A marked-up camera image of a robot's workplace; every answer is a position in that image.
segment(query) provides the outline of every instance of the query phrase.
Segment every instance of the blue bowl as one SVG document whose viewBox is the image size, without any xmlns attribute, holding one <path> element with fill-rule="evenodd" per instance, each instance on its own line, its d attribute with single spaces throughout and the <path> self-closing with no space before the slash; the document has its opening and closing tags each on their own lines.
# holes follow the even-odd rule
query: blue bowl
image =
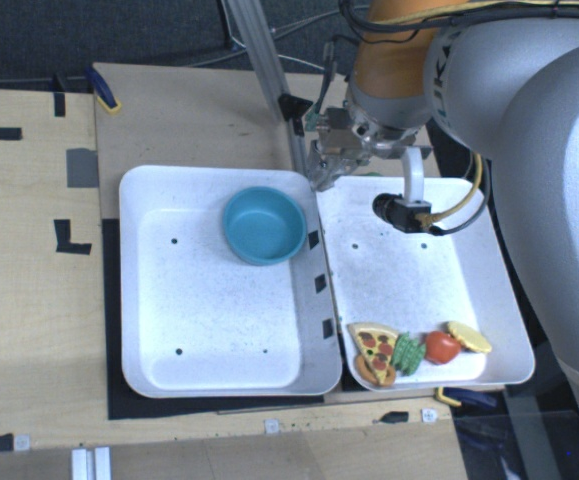
<svg viewBox="0 0 579 480">
<path fill-rule="evenodd" d="M 300 206 L 269 187 L 238 192 L 227 203 L 222 224 L 233 252 L 252 265 L 288 260 L 300 250 L 307 236 Z"/>
</svg>

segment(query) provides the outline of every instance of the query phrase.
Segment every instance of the dark background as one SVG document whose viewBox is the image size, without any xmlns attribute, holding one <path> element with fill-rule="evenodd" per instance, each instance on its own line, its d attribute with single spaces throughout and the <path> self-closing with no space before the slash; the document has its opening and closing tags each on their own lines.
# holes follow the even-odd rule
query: dark background
<svg viewBox="0 0 579 480">
<path fill-rule="evenodd" d="M 278 34 L 289 25 L 337 8 L 337 0 L 261 2 L 270 27 Z M 361 4 L 368 2 L 358 0 Z M 239 37 L 233 20 L 231 26 Z M 336 33 L 349 35 L 347 25 L 337 14 L 278 40 L 277 50 L 282 55 L 320 65 L 324 42 Z M 87 92 L 90 88 L 84 70 L 94 62 L 160 66 L 202 63 L 223 69 L 251 69 L 246 55 L 219 61 L 232 52 L 229 49 L 232 46 L 225 44 L 217 0 L 0 0 L 3 89 L 53 90 L 56 85 L 52 78 L 58 76 L 62 89 Z M 340 43 L 337 50 L 340 73 L 349 72 L 354 53 L 352 45 Z M 320 73 L 318 68 L 297 61 L 282 60 L 282 64 L 287 72 Z M 429 124 L 429 132 L 442 175 L 462 176 L 468 164 L 466 150 L 446 137 L 433 122 Z M 495 218 L 493 205 L 491 210 Z M 513 277 L 513 270 L 511 274 L 530 338 L 538 347 L 546 337 Z M 547 393 L 539 393 L 536 400 L 563 478 L 579 478 L 579 438 L 571 438 L 579 435 L 579 418 L 576 419 L 577 408 L 568 384 L 557 382 Z M 509 428 L 502 399 L 501 408 L 493 415 L 465 410 L 456 411 L 455 416 L 458 424 L 463 425 L 463 435 L 465 425 L 471 421 L 478 425 L 488 421 L 485 425 L 488 429 L 496 428 L 496 422 Z M 505 478 L 495 451 L 478 451 L 473 443 L 469 445 L 468 439 L 461 443 L 470 478 Z M 511 448 L 508 462 L 520 464 L 516 471 L 524 475 L 519 454 Z"/>
</svg>

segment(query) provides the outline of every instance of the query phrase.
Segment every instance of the pizza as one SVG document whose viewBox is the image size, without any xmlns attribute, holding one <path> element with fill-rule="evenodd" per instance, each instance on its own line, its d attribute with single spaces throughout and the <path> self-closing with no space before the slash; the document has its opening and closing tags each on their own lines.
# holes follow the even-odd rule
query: pizza
<svg viewBox="0 0 579 480">
<path fill-rule="evenodd" d="M 374 384 L 393 384 L 395 375 L 392 374 L 393 366 L 390 362 L 398 340 L 398 331 L 374 322 L 349 324 L 348 329 L 360 355 L 375 377 Z"/>
</svg>

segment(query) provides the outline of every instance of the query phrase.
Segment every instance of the wooden table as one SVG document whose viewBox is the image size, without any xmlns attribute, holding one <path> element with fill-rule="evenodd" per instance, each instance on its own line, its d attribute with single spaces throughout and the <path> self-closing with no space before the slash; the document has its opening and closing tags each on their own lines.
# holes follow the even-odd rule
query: wooden table
<svg viewBox="0 0 579 480">
<path fill-rule="evenodd" d="M 100 69 L 104 74 L 113 66 Z M 131 69 L 142 75 L 171 74 L 158 72 L 170 68 Z M 267 110 L 253 73 L 181 69 L 177 76 L 170 85 L 177 90 L 175 108 L 180 109 L 173 124 L 166 122 L 162 106 L 141 106 L 140 112 L 151 112 L 164 128 L 175 129 L 178 119 L 185 123 L 178 127 L 191 141 L 183 156 L 192 161 L 185 165 L 213 166 L 213 159 L 227 166 L 225 159 L 234 162 L 236 157 L 224 148 L 233 147 L 244 156 L 228 166 L 260 166 L 266 159 L 272 168 L 289 168 L 288 149 L 281 142 L 284 128 L 264 117 Z M 176 80 L 185 83 L 176 85 Z M 290 75 L 289 82 L 294 94 L 313 98 L 320 79 Z M 337 80 L 330 97 L 340 98 L 343 91 Z M 122 100 L 121 88 L 118 94 Z M 399 468 L 416 478 L 466 478 L 449 408 L 429 393 L 390 399 L 334 390 L 316 406 L 108 420 L 101 217 L 117 215 L 114 184 L 123 170 L 137 162 L 171 162 L 172 156 L 149 151 L 145 143 L 142 157 L 118 154 L 117 144 L 100 138 L 109 120 L 121 117 L 100 114 L 91 95 L 65 97 L 66 115 L 57 117 L 52 93 L 0 90 L 0 127 L 22 128 L 24 136 L 0 141 L 0 434 L 29 435 L 35 450 L 0 455 L 0 468 L 22 475 L 43 465 L 53 471 L 53 464 L 68 475 L 65 449 L 112 446 L 114 471 L 126 470 L 122 478 L 142 471 L 132 470 L 131 464 L 153 465 L 156 456 L 161 473 L 149 476 L 167 478 L 165 472 L 175 469 L 181 453 L 198 472 L 208 466 L 213 471 L 213 477 L 183 478 L 240 478 L 229 475 L 234 464 L 248 471 L 242 478 L 273 478 L 263 460 L 271 456 L 280 461 L 272 461 L 278 478 L 302 478 L 304 468 L 311 468 L 310 478 L 356 478 L 360 467 L 378 473 Z M 123 112 L 137 110 L 131 98 L 123 105 Z M 128 135 L 129 141 L 138 136 Z M 424 143 L 428 138 L 422 135 Z M 98 151 L 100 190 L 67 186 L 66 151 L 78 148 Z M 257 152 L 253 158 L 252 151 Z M 389 165 L 395 174 L 397 164 Z M 428 173 L 437 175 L 433 158 L 427 164 Z M 92 244 L 90 254 L 56 252 L 56 219 L 71 221 L 72 242 Z M 439 420 L 421 423 L 423 408 L 435 409 Z M 375 424 L 389 411 L 408 411 L 409 424 Z M 279 435 L 263 435 L 266 419 L 278 420 Z M 135 444 L 142 446 L 127 448 Z M 434 460 L 426 460 L 427 453 Z M 293 469 L 283 469 L 288 463 Z"/>
</svg>

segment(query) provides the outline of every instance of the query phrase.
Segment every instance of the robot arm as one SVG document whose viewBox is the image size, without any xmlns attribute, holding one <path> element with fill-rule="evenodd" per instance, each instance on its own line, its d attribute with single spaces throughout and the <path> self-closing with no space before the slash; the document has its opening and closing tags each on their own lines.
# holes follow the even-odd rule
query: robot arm
<svg viewBox="0 0 579 480">
<path fill-rule="evenodd" d="M 579 405 L 579 2 L 373 0 L 365 19 L 340 5 L 363 42 L 347 105 L 319 118 L 312 186 L 373 156 L 410 171 L 430 118 L 490 160 L 505 245 Z M 379 217 L 430 230 L 409 219 L 430 213 L 421 197 L 387 196 Z"/>
</svg>

